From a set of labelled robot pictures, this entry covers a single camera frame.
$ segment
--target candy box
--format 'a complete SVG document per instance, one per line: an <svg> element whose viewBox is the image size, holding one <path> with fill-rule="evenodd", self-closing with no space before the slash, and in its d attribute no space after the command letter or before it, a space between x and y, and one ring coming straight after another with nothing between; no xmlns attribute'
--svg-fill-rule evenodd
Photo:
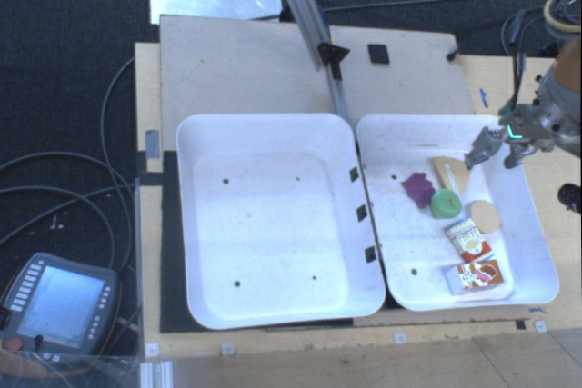
<svg viewBox="0 0 582 388"><path fill-rule="evenodd" d="M447 272L447 280L453 294L462 294L493 288L503 283L503 275L493 259L457 265Z"/></svg>
<svg viewBox="0 0 582 388"><path fill-rule="evenodd" d="M470 218L448 228L447 236L467 263L493 255L491 246Z"/></svg>

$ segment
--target wooden disc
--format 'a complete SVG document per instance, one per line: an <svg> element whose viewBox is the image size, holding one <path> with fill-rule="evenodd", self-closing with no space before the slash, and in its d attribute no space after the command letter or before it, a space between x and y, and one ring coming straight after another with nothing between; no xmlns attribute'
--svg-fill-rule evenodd
<svg viewBox="0 0 582 388"><path fill-rule="evenodd" d="M501 226L497 209L487 201L477 201L471 205L471 218L481 233L493 233Z"/></svg>

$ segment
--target empty white tray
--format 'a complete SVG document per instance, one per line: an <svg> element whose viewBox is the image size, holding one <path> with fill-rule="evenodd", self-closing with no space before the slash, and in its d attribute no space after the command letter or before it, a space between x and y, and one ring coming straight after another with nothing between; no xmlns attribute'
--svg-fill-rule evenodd
<svg viewBox="0 0 582 388"><path fill-rule="evenodd" d="M381 307L386 284L344 120L195 115L177 130L177 152L187 301L199 323L219 330Z"/></svg>
<svg viewBox="0 0 582 388"><path fill-rule="evenodd" d="M415 311L477 305L547 303L559 281L521 166L507 170L506 144L475 166L462 196L464 210L455 219L436 220L430 207L418 209L401 185L412 173L426 173L436 189L431 159L463 160L484 126L497 119L482 115L371 114L357 127L366 184L382 245L388 288L404 307ZM491 290L454 296L445 273L463 261L445 228L469 217L477 200L494 204L501 229L487 234L505 283Z"/></svg>

